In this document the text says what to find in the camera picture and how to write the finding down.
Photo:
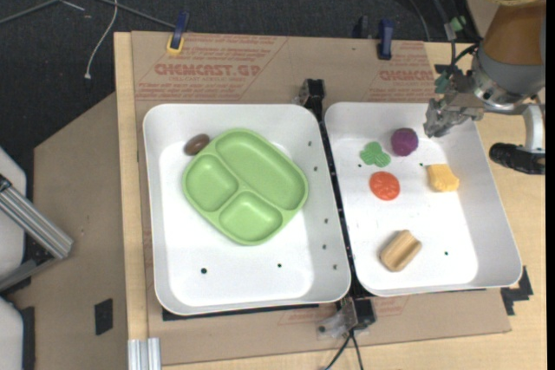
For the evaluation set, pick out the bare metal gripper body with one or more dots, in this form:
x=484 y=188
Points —
x=470 y=99

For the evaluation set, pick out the orange round toy food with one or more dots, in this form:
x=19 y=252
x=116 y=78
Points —
x=384 y=185

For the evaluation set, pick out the green broccoli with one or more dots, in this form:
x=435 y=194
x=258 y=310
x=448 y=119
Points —
x=374 y=155

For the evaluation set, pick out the tan toy bread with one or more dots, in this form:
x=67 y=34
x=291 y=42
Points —
x=400 y=251

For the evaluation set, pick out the thin black rod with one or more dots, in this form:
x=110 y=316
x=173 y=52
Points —
x=339 y=212

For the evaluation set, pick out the yellow toy cheese block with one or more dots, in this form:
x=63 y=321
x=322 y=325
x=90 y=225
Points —
x=442 y=178

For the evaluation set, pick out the white plastic tray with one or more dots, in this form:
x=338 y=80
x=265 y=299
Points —
x=243 y=273
x=433 y=273

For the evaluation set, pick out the brown doughnut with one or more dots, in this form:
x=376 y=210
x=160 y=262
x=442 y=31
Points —
x=196 y=144

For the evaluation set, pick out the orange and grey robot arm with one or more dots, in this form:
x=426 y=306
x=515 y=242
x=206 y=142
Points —
x=516 y=39

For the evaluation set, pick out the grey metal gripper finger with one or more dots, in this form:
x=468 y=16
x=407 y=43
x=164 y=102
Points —
x=448 y=123
x=430 y=122

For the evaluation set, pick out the green divided plate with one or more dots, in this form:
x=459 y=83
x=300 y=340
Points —
x=245 y=186

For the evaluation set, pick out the black cylinder on white bracket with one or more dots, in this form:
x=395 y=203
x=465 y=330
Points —
x=520 y=147

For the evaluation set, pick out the brown cardboard board red print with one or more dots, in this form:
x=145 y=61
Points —
x=269 y=69

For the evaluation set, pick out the purple grapes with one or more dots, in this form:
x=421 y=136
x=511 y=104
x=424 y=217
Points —
x=404 y=141

